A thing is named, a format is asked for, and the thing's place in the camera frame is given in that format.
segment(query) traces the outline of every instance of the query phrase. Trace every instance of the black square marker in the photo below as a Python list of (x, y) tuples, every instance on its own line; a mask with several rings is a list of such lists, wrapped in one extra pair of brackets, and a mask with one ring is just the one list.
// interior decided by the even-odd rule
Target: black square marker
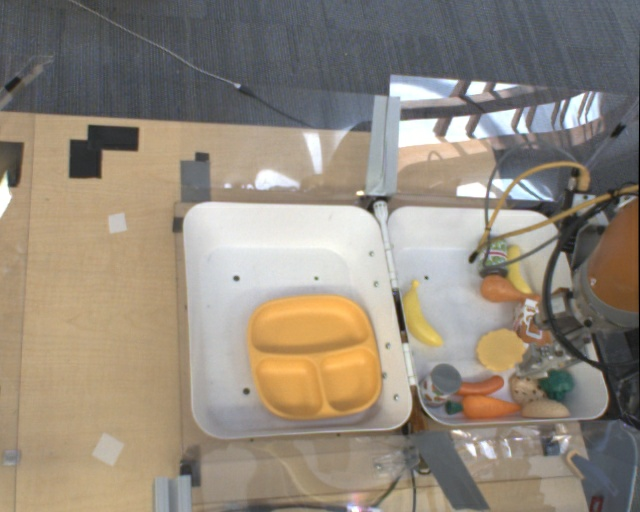
[(0, 141), (0, 176), (7, 171), (10, 187), (17, 187), (20, 184), (23, 152), (24, 144), (22, 142)]
[(69, 146), (69, 178), (101, 178), (102, 153), (88, 147), (86, 140), (72, 140)]
[(138, 128), (89, 125), (89, 149), (138, 151)]

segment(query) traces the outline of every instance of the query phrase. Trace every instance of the clear plastic panel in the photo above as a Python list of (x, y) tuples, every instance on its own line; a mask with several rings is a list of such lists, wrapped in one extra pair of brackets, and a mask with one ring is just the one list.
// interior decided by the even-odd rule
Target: clear plastic panel
[[(390, 95), (402, 108), (400, 196), (484, 198), (495, 173), (496, 198), (522, 172), (557, 160), (585, 164), (602, 189), (605, 150), (638, 117), (637, 96), (521, 84), (394, 75)], [(511, 199), (558, 201), (568, 177), (569, 168), (536, 174)]]
[(190, 172), (196, 153), (207, 155), (201, 158), (209, 158), (210, 168), (209, 179), (194, 185), (200, 192), (187, 194), (187, 202), (357, 202), (366, 181), (375, 97), (282, 88), (277, 94), (252, 92), (260, 101), (247, 102), (293, 126), (184, 125), (183, 172)]
[[(423, 432), (421, 440), (398, 433), (210, 445), (193, 450), (183, 468), (197, 474), (194, 510), (207, 512), (396, 511), (412, 510), (414, 502), (416, 510), (452, 511), (450, 500), (457, 509), (495, 511), (637, 506), (639, 439), (621, 422), (440, 434)], [(451, 447), (433, 470), (420, 448), (429, 438)], [(473, 483), (463, 484), (466, 478)], [(460, 498), (456, 489), (469, 491), (464, 485), (476, 486), (488, 508)]]

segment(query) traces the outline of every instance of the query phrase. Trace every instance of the red toy vegetable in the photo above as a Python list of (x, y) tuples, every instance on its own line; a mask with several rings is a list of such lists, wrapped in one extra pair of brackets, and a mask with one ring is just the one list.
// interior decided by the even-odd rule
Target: red toy vegetable
[(460, 396), (490, 395), (504, 386), (504, 379), (500, 375), (494, 375), (480, 382), (463, 382), (456, 393)]

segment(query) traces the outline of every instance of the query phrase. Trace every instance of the toy food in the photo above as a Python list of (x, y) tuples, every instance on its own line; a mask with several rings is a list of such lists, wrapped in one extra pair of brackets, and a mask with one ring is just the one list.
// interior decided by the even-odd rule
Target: toy food
[(517, 302), (530, 297), (517, 290), (506, 277), (497, 274), (491, 274), (482, 279), (480, 295), (490, 302)]
[(442, 337), (431, 327), (422, 314), (420, 300), (418, 299), (418, 286), (420, 286), (420, 283), (417, 280), (414, 279), (411, 281), (411, 288), (402, 298), (402, 307), (407, 320), (407, 328), (409, 332), (422, 343), (431, 345), (432, 347), (439, 347), (443, 343)]
[(462, 384), (458, 370), (450, 364), (439, 364), (420, 382), (420, 391), (427, 405), (439, 407), (454, 394)]
[(509, 378), (509, 390), (513, 401), (520, 405), (547, 398), (537, 379), (518, 377), (515, 373)]
[[(520, 247), (517, 245), (510, 245), (507, 249), (507, 261), (515, 260), (520, 257)], [(514, 286), (516, 290), (526, 295), (531, 295), (533, 290), (529, 287), (527, 282), (520, 273), (520, 262), (516, 261), (507, 266), (507, 280)]]
[(535, 343), (538, 346), (552, 342), (551, 333), (540, 329), (535, 322), (539, 310), (538, 298), (528, 298), (521, 302), (515, 310), (513, 330), (525, 343)]
[(549, 370), (549, 376), (540, 379), (540, 387), (551, 400), (564, 400), (565, 395), (573, 389), (573, 377), (565, 370)]
[(560, 402), (543, 398), (524, 405), (522, 416), (525, 418), (568, 418), (571, 413)]
[(500, 375), (494, 375), (480, 382), (462, 382), (456, 394), (460, 396), (490, 395), (504, 386), (504, 379)]
[(509, 329), (498, 329), (485, 334), (476, 346), (478, 360), (493, 372), (513, 368), (522, 361), (525, 351), (522, 340)]
[(507, 269), (500, 266), (507, 261), (507, 241), (503, 238), (492, 240), (478, 260), (478, 271), (481, 277), (491, 274), (498, 274), (502, 277), (507, 276)]
[(520, 410), (518, 404), (506, 402), (491, 396), (469, 395), (462, 399), (461, 403), (449, 401), (445, 404), (447, 414), (462, 414), (470, 420), (488, 420), (515, 414)]

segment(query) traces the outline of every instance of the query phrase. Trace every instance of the yellow cable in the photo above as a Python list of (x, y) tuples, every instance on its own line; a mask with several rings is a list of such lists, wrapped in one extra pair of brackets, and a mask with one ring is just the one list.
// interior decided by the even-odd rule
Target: yellow cable
[(498, 212), (500, 212), (500, 210), (504, 206), (504, 203), (506, 202), (506, 200), (509, 197), (509, 194), (511, 193), (513, 188), (518, 183), (520, 183), (523, 179), (531, 176), (532, 174), (536, 174), (536, 173), (538, 173), (540, 171), (546, 171), (547, 169), (557, 169), (558, 167), (570, 167), (572, 169), (578, 169), (578, 171), (581, 174), (580, 178), (578, 179), (578, 183), (579, 183), (578, 190), (582, 190), (583, 188), (588, 187), (588, 185), (589, 185), (589, 169), (587, 169), (584, 165), (582, 165), (582, 164), (580, 164), (578, 162), (571, 162), (569, 160), (559, 160), (557, 162), (549, 162), (549, 163), (546, 163), (546, 164), (536, 165), (535, 167), (532, 167), (531, 169), (529, 169), (527, 171), (524, 171), (522, 174), (517, 176), (509, 184), (509, 186), (504, 191), (502, 196), (500, 196), (500, 199), (498, 200), (498, 204), (496, 205), (495, 210), (493, 210), (493, 214), (491, 215), (491, 218), (489, 219), (489, 222), (485, 226), (484, 233), (482, 233), (482, 237), (480, 238), (480, 244), (478, 245), (478, 247), (484, 247), (485, 245), (487, 245), (487, 241), (489, 239), (489, 233), (491, 232), (491, 228), (493, 227), (493, 223), (495, 222), (496, 217), (498, 216)]
[[(638, 185), (632, 185), (629, 187), (624, 187), (621, 188), (620, 190), (616, 191), (616, 195), (618, 196), (624, 196), (626, 194), (632, 194), (633, 192), (638, 192)], [(528, 226), (526, 228), (520, 228), (520, 229), (516, 229), (514, 231), (509, 231), (508, 233), (505, 233), (504, 235), (500, 235), (500, 236), (496, 236), (494, 238), (491, 239), (491, 241), (495, 241), (495, 240), (503, 240), (505, 238), (509, 238), (512, 236), (518, 236), (518, 235), (523, 235), (524, 233), (529, 233), (531, 231), (535, 231), (536, 229), (540, 229), (543, 228), (545, 226), (548, 226), (549, 224), (552, 224), (556, 221), (562, 220), (565, 217), (569, 217), (570, 215), (573, 215), (574, 213), (576, 213), (577, 211), (580, 211), (584, 208), (588, 208), (589, 206), (593, 206), (594, 204), (598, 204), (598, 203), (602, 203), (603, 201), (607, 201), (609, 199), (611, 199), (613, 196), (612, 193), (607, 193), (607, 194), (602, 194), (601, 196), (598, 197), (594, 197), (593, 199), (589, 199), (588, 201), (585, 201), (584, 203), (580, 203), (577, 206), (574, 206), (573, 208), (569, 208), (568, 210), (565, 210), (557, 215), (554, 215), (553, 217), (550, 217), (546, 220), (543, 220), (542, 222), (538, 222), (537, 224), (533, 224), (531, 226)], [(481, 243), (480, 245), (478, 245), (478, 248), (476, 249), (476, 252), (480, 252), (486, 245), (488, 245), (488, 242), (484, 242)]]

